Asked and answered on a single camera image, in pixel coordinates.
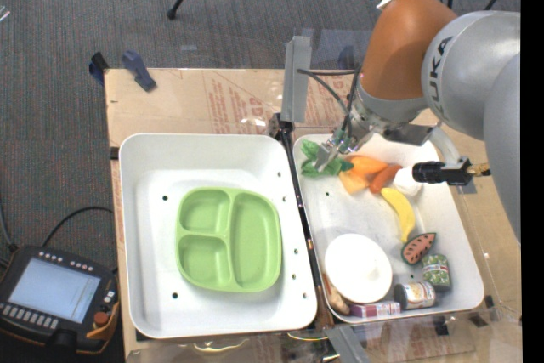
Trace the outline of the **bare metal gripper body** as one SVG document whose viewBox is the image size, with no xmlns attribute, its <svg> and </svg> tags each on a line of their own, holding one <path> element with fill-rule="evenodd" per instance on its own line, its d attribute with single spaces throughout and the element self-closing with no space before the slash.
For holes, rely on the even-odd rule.
<svg viewBox="0 0 544 363">
<path fill-rule="evenodd" d="M 361 100 L 356 100 L 351 104 L 349 114 L 343 117 L 340 126 L 326 141 L 326 150 L 331 153 L 357 151 L 381 129 L 381 120 Z"/>
</svg>

